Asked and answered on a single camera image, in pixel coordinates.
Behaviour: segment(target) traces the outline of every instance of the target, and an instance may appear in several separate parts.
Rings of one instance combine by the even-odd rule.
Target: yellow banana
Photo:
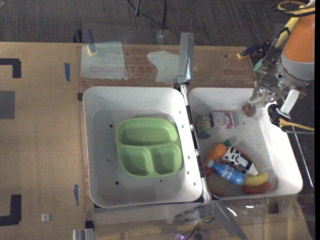
[[[260,172],[256,176],[245,176],[244,186],[260,186],[268,179],[268,173],[266,171]]]

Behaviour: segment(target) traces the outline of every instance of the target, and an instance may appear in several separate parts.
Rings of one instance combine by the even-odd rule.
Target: green divided tray
[[[166,119],[137,117],[124,120],[116,129],[115,143],[120,165],[132,177],[172,175],[183,163],[179,134]]]

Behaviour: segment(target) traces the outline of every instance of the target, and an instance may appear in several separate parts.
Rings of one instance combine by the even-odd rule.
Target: plywood surface
[[[9,66],[0,65],[0,91],[15,92],[14,119],[0,120],[0,216],[9,215],[11,195],[22,197],[20,223],[0,226],[0,239],[69,240],[73,229],[84,229],[90,199],[85,193],[86,145],[77,96],[81,46],[0,42],[0,58],[19,58],[22,64],[22,78],[15,79]],[[66,79],[64,63],[70,64],[71,81]],[[256,223],[241,227],[250,239],[309,239],[301,209],[295,202],[292,207],[294,215],[289,218],[257,216]],[[41,222],[42,213],[50,213],[51,221]],[[171,240],[192,228],[141,221],[99,225],[94,236],[98,240]],[[218,221],[205,225],[202,235],[204,240],[237,239]]]
[[[22,78],[0,65],[0,91],[15,92],[14,119],[0,120],[0,215],[9,215],[11,195],[22,197],[19,225],[0,226],[0,239],[67,240],[85,226],[77,46],[0,43],[0,58],[22,65]],[[42,213],[51,221],[41,222]]]

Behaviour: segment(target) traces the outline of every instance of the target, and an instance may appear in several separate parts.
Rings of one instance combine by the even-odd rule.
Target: gray square
[[[0,91],[0,119],[15,118],[15,92]]]

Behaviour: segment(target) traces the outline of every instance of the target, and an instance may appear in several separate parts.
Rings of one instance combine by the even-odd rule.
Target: blue water bottle
[[[216,174],[220,177],[238,186],[242,186],[245,182],[246,176],[229,165],[215,163],[213,160],[209,159],[206,166],[214,169]]]

